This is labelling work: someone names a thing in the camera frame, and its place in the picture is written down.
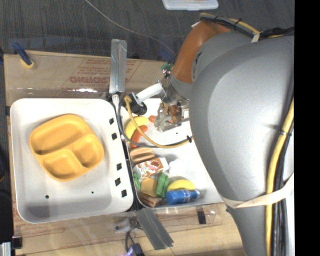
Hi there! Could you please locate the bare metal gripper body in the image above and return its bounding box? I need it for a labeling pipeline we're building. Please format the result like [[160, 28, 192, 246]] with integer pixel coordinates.
[[156, 79, 190, 125]]

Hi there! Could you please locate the orange sausage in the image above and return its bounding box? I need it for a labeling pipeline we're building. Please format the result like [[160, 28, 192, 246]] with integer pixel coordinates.
[[129, 124, 149, 149]]

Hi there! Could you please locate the white plastic tray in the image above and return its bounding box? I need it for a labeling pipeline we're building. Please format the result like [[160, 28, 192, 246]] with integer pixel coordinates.
[[9, 97, 135, 224], [119, 97, 225, 210]]

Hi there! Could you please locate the yellow banana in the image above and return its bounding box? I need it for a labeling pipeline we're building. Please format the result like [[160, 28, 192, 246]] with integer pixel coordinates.
[[124, 115, 150, 144], [166, 178, 197, 193]]

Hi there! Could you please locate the tan hot dog bun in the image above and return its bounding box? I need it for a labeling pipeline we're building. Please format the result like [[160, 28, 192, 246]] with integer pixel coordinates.
[[129, 146, 156, 165]]

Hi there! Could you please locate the white printed carton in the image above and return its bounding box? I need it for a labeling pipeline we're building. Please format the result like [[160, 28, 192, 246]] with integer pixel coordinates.
[[132, 157, 171, 182]]

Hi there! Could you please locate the green toy vegetable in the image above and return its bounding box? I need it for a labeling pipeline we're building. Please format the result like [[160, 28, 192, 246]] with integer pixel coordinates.
[[155, 172, 170, 200], [132, 172, 142, 191]]

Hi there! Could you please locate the tan bread slice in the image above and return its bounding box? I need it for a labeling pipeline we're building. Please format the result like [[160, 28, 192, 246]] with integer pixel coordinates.
[[140, 176, 159, 199]]

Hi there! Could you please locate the blue bottle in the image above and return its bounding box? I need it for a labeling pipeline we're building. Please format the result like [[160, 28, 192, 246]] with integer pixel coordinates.
[[165, 188, 201, 206]]

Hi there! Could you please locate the toy sandwich slice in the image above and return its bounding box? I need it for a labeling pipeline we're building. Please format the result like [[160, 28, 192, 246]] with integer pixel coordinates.
[[138, 190, 164, 209]]

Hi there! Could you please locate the orange divided plate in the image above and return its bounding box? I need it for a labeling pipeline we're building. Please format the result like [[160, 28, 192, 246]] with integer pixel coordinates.
[[28, 113, 106, 182]]

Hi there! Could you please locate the brown cardboard board, red print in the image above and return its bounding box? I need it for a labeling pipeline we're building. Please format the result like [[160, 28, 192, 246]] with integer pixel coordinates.
[[3, 49, 245, 256]]

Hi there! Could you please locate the black cylinder on white bracket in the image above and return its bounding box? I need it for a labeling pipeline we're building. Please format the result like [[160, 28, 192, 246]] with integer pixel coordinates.
[[124, 83, 165, 116]]

